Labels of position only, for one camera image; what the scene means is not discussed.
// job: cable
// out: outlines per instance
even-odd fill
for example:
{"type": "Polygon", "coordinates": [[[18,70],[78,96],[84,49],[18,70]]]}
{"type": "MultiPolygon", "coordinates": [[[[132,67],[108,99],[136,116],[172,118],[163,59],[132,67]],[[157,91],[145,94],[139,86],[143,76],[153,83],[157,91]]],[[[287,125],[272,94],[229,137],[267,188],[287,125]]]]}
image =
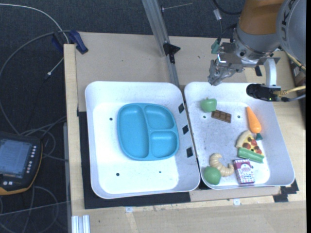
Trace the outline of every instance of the cable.
{"type": "MultiPolygon", "coordinates": [[[[54,215],[54,218],[53,218],[52,223],[51,223],[50,225],[48,225],[46,228],[44,228],[43,230],[39,231],[39,233],[43,233],[43,232],[47,231],[50,227],[52,227],[52,225],[56,222],[56,220],[57,220],[57,218],[58,218],[58,214],[59,214],[59,205],[58,205],[58,200],[57,200],[56,196],[55,196],[50,190],[48,190],[48,189],[46,189],[46,188],[44,188],[44,187],[37,186],[37,185],[36,185],[36,186],[33,185],[31,205],[30,205],[30,208],[29,208],[28,217],[27,217],[27,219],[26,219],[26,223],[25,223],[25,225],[24,225],[24,229],[23,229],[22,233],[24,233],[25,230],[27,229],[28,222],[29,222],[29,220],[30,220],[30,214],[31,214],[31,212],[32,212],[32,210],[33,210],[33,205],[34,205],[34,200],[35,200],[35,189],[41,189],[41,190],[43,190],[43,191],[49,193],[49,194],[51,195],[51,197],[54,199],[54,201],[55,201],[55,206],[56,206],[56,214],[54,215]]],[[[4,228],[6,231],[8,231],[9,233],[16,233],[15,231],[12,231],[12,230],[8,229],[8,228],[7,228],[5,225],[3,225],[1,222],[0,222],[0,226],[1,226],[2,228],[4,228]]]]}
{"type": "Polygon", "coordinates": [[[50,123],[50,124],[41,126],[40,128],[37,128],[37,129],[24,131],[23,133],[21,133],[21,135],[28,136],[28,135],[34,134],[35,132],[38,132],[38,131],[40,131],[40,130],[42,130],[42,129],[44,129],[44,128],[50,127],[50,126],[52,126],[52,125],[54,126],[54,125],[56,125],[57,123],[66,122],[66,117],[67,117],[67,116],[61,117],[60,119],[57,120],[56,123],[54,122],[54,123],[50,123]]]}
{"type": "Polygon", "coordinates": [[[223,9],[219,3],[216,0],[212,0],[214,5],[223,13],[227,14],[227,15],[231,15],[231,16],[236,16],[236,15],[240,15],[241,11],[237,11],[237,12],[231,12],[231,11],[227,11],[225,9],[223,9]]]}
{"type": "Polygon", "coordinates": [[[287,54],[287,56],[295,63],[296,66],[298,66],[299,68],[301,68],[302,70],[306,71],[306,67],[304,65],[302,65],[295,57],[293,57],[292,55],[290,55],[288,52],[285,52],[287,54]]]}
{"type": "Polygon", "coordinates": [[[304,90],[306,89],[306,86],[303,85],[303,86],[298,86],[298,87],[295,87],[295,88],[292,88],[292,89],[289,89],[289,90],[282,90],[282,91],[274,91],[273,94],[277,95],[279,98],[280,97],[283,97],[291,92],[294,92],[294,91],[299,91],[299,90],[304,90]]]}
{"type": "Polygon", "coordinates": [[[32,196],[31,196],[31,202],[30,202],[30,208],[29,208],[29,212],[28,212],[28,217],[27,217],[27,220],[26,220],[26,223],[24,225],[24,229],[23,229],[22,233],[25,233],[25,230],[26,230],[26,228],[28,226],[30,214],[31,214],[31,211],[32,211],[32,208],[33,208],[33,205],[34,205],[34,199],[35,199],[35,186],[33,185],[33,190],[32,190],[32,196]]]}
{"type": "Polygon", "coordinates": [[[222,35],[224,35],[229,29],[234,29],[235,27],[237,27],[236,23],[231,24],[230,26],[226,27],[222,35]]]}
{"type": "Polygon", "coordinates": [[[1,226],[3,229],[5,229],[6,231],[10,232],[10,233],[16,233],[16,232],[14,232],[14,231],[8,229],[8,228],[6,227],[6,225],[9,225],[12,221],[15,221],[15,219],[20,215],[20,213],[21,213],[21,212],[16,212],[16,213],[14,213],[14,216],[12,216],[12,217],[10,218],[10,220],[6,220],[5,224],[2,224],[2,223],[0,222],[0,226],[1,226]]]}
{"type": "MultiPolygon", "coordinates": [[[[69,32],[69,31],[58,31],[58,33],[66,33],[66,32],[69,32]]],[[[26,42],[25,44],[23,44],[21,47],[19,47],[17,50],[15,50],[11,55],[10,57],[5,61],[5,63],[3,64],[3,66],[1,67],[0,69],[0,78],[1,78],[1,75],[2,75],[2,72],[3,70],[5,69],[6,65],[10,62],[10,60],[20,51],[22,50],[25,46],[39,40],[39,39],[42,39],[44,37],[47,37],[47,36],[50,36],[50,35],[53,35],[55,32],[50,32],[50,33],[46,33],[46,34],[43,34],[43,35],[40,35],[28,42],[26,42]]],[[[19,131],[14,127],[14,125],[11,123],[10,119],[8,118],[8,116],[6,115],[5,111],[4,111],[4,108],[2,106],[2,103],[1,103],[1,98],[0,98],[0,110],[5,118],[5,120],[7,121],[7,123],[10,125],[10,127],[13,129],[13,131],[16,133],[16,134],[20,134],[19,131]]]]}
{"type": "Polygon", "coordinates": [[[54,156],[51,156],[51,155],[46,154],[46,153],[44,153],[43,155],[46,156],[46,157],[49,157],[49,158],[51,158],[51,159],[55,159],[55,160],[57,160],[57,161],[64,161],[64,162],[68,162],[68,161],[69,161],[69,160],[67,160],[67,159],[62,159],[62,158],[54,157],[54,156]]]}
{"type": "Polygon", "coordinates": [[[31,113],[30,113],[28,122],[27,122],[27,124],[26,124],[25,130],[28,128],[28,126],[29,126],[31,120],[33,119],[33,116],[34,116],[34,113],[35,113],[35,108],[36,108],[37,103],[38,103],[38,100],[39,100],[39,94],[40,94],[40,91],[41,91],[41,89],[42,89],[42,87],[43,87],[45,81],[46,81],[46,80],[44,80],[44,81],[42,82],[42,84],[41,84],[41,86],[39,87],[38,92],[37,92],[37,94],[36,94],[36,96],[35,96],[35,102],[34,102],[34,105],[33,105],[32,110],[31,110],[31,113]]]}
{"type": "Polygon", "coordinates": [[[47,80],[51,75],[52,75],[52,72],[54,72],[54,70],[63,62],[64,58],[62,58],[57,64],[56,66],[53,67],[53,69],[51,71],[49,71],[47,73],[47,75],[45,76],[45,80],[47,80]]]}
{"type": "Polygon", "coordinates": [[[218,37],[218,44],[220,44],[220,42],[222,41],[223,38],[223,23],[222,20],[219,19],[219,27],[220,27],[220,33],[219,33],[219,37],[218,37]]]}
{"type": "Polygon", "coordinates": [[[55,201],[56,208],[57,208],[56,215],[54,216],[54,219],[53,219],[52,223],[48,227],[46,227],[44,230],[39,232],[39,233],[43,233],[43,232],[47,231],[50,227],[52,227],[52,225],[56,222],[57,217],[58,217],[58,213],[59,213],[59,205],[58,205],[57,198],[55,197],[55,195],[51,191],[49,191],[48,189],[46,189],[44,187],[37,186],[37,185],[35,186],[35,188],[41,189],[41,190],[46,191],[47,193],[49,193],[53,197],[53,199],[55,201]]]}
{"type": "MultiPolygon", "coordinates": [[[[55,139],[55,136],[54,136],[51,132],[48,132],[48,135],[49,135],[49,136],[52,138],[52,140],[53,140],[53,148],[50,150],[50,152],[48,152],[48,153],[43,153],[43,154],[51,155],[51,154],[54,152],[55,148],[56,148],[56,139],[55,139]]],[[[49,139],[48,139],[47,142],[45,143],[44,149],[46,149],[48,142],[49,142],[49,139]]]]}
{"type": "Polygon", "coordinates": [[[35,230],[35,232],[32,232],[32,233],[38,233],[38,230],[37,230],[37,227],[36,227],[36,225],[35,225],[34,220],[33,220],[31,217],[29,218],[29,220],[30,220],[30,222],[31,222],[31,224],[32,224],[32,226],[33,226],[33,228],[34,228],[34,230],[35,230]]]}
{"type": "Polygon", "coordinates": [[[291,102],[291,101],[296,101],[296,100],[299,100],[299,99],[303,99],[303,98],[305,98],[305,97],[306,97],[306,94],[303,94],[303,95],[300,95],[300,96],[298,96],[298,97],[296,97],[296,98],[293,98],[293,99],[289,99],[289,98],[287,98],[287,97],[282,97],[281,100],[282,100],[283,102],[291,102]]]}
{"type": "Polygon", "coordinates": [[[61,117],[60,119],[58,119],[55,123],[52,123],[52,124],[48,127],[48,129],[41,135],[40,139],[42,139],[42,138],[47,134],[47,132],[48,132],[49,130],[51,130],[51,128],[53,128],[57,123],[60,123],[61,121],[63,121],[66,117],[67,117],[67,116],[63,116],[63,117],[61,117]]]}
{"type": "Polygon", "coordinates": [[[2,198],[0,197],[0,215],[3,212],[3,203],[2,203],[2,198]]]}
{"type": "Polygon", "coordinates": [[[62,30],[62,28],[59,26],[59,24],[58,24],[50,15],[48,15],[48,14],[45,13],[44,11],[38,10],[38,9],[36,9],[36,8],[33,8],[33,7],[28,7],[28,6],[24,6],[24,5],[18,5],[18,4],[0,3],[0,5],[31,9],[31,10],[35,10],[35,11],[38,11],[38,12],[40,12],[40,13],[46,15],[49,19],[51,19],[51,20],[56,24],[56,26],[58,27],[58,29],[59,29],[60,31],[62,31],[64,37],[65,37],[66,40],[67,40],[67,43],[69,43],[68,37],[66,36],[66,34],[65,34],[65,32],[62,30]]]}

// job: toy apple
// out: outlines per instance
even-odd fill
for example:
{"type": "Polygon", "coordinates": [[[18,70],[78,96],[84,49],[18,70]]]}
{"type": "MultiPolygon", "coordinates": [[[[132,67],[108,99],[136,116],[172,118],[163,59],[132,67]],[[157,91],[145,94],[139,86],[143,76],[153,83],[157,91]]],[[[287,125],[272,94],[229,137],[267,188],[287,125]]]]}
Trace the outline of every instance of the toy apple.
{"type": "Polygon", "coordinates": [[[204,179],[211,184],[217,185],[220,182],[221,179],[221,174],[220,171],[215,168],[215,167],[211,167],[211,166],[207,166],[204,170],[203,173],[204,179]]]}
{"type": "Polygon", "coordinates": [[[204,99],[201,101],[201,108],[204,112],[212,112],[216,110],[217,100],[216,99],[204,99]]]}

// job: croissant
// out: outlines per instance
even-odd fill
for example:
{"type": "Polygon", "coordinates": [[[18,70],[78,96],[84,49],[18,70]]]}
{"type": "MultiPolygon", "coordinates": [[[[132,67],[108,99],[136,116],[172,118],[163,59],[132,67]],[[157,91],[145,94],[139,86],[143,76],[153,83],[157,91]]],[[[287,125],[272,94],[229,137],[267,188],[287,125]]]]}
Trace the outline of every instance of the croissant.
{"type": "Polygon", "coordinates": [[[230,176],[234,172],[234,167],[232,164],[228,164],[228,167],[225,167],[219,159],[222,158],[222,155],[219,153],[214,153],[209,158],[209,165],[217,168],[220,171],[220,174],[223,177],[230,176]]]}

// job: juice box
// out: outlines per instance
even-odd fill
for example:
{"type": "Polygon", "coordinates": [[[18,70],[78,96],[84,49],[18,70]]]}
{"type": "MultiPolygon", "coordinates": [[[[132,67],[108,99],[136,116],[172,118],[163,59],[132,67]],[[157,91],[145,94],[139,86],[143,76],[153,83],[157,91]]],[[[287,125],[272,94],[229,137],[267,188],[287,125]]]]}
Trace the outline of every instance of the juice box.
{"type": "Polygon", "coordinates": [[[248,159],[234,160],[233,166],[237,175],[239,184],[255,183],[254,173],[248,159]]]}

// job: white cable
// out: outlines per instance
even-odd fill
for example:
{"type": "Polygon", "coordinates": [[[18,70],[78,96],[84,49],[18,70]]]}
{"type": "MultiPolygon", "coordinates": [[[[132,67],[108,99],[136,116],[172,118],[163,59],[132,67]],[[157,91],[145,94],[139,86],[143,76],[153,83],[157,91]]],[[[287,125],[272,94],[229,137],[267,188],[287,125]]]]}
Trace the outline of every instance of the white cable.
{"type": "MultiPolygon", "coordinates": [[[[18,4],[0,3],[0,5],[11,6],[11,7],[20,7],[20,8],[26,8],[26,9],[32,9],[32,10],[38,11],[38,12],[46,15],[49,19],[51,19],[56,24],[56,26],[59,28],[60,31],[63,31],[62,28],[59,26],[59,24],[50,15],[48,15],[47,13],[45,13],[42,10],[38,10],[36,8],[33,8],[33,7],[28,7],[28,6],[24,6],[24,5],[18,5],[18,4]]],[[[69,43],[69,40],[68,40],[68,38],[64,32],[63,32],[63,35],[66,38],[67,43],[69,43]]]]}
{"type": "Polygon", "coordinates": [[[46,79],[52,75],[52,72],[54,72],[54,70],[63,62],[63,60],[64,60],[64,58],[62,58],[62,59],[56,64],[56,66],[54,66],[53,69],[47,73],[46,79]]]}

